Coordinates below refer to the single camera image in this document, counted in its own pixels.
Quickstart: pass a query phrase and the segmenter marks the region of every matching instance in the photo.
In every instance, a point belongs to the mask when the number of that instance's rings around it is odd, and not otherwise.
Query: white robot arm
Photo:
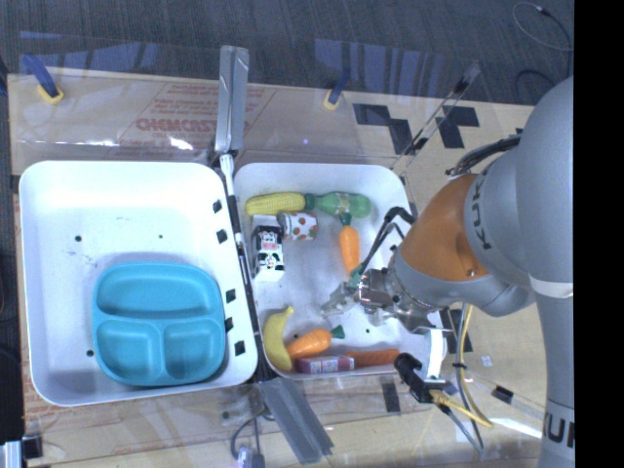
[[[548,379],[540,468],[575,464],[572,91],[570,77],[535,106],[513,148],[479,175],[455,175],[354,296],[374,307],[385,293],[410,328],[456,301],[491,316],[536,302]]]

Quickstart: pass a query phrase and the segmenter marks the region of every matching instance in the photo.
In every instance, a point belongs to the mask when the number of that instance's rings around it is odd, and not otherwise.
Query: orange carrot
[[[350,274],[354,268],[360,265],[360,234],[351,225],[351,214],[342,214],[340,221],[342,222],[342,229],[338,234],[340,254],[344,266]]]
[[[327,331],[325,328],[309,331],[288,344],[286,351],[293,360],[312,357],[330,348],[332,338],[344,338],[342,326],[337,326],[331,331]]]
[[[347,357],[353,357],[356,368],[366,366],[380,366],[383,364],[393,364],[399,356],[398,348],[388,348],[384,350],[360,350],[345,352]]]

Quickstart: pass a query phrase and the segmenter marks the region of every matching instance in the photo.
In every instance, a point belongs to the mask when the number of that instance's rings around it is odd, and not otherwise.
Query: yellow banana
[[[293,312],[294,309],[288,306],[282,312],[271,314],[262,330],[266,356],[273,366],[282,371],[290,371],[293,368],[293,361],[284,345],[284,327]]]

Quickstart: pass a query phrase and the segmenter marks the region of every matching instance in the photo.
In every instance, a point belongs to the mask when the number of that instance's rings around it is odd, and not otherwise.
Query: corn cob
[[[305,208],[305,196],[299,192],[275,192],[253,196],[245,203],[247,215],[276,215],[300,212]]]

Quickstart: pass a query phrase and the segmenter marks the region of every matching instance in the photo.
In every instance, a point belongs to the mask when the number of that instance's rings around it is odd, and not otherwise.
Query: blue plate
[[[94,289],[92,324],[99,365],[127,385],[202,381],[225,356],[218,285],[185,263],[127,262],[106,269]]]

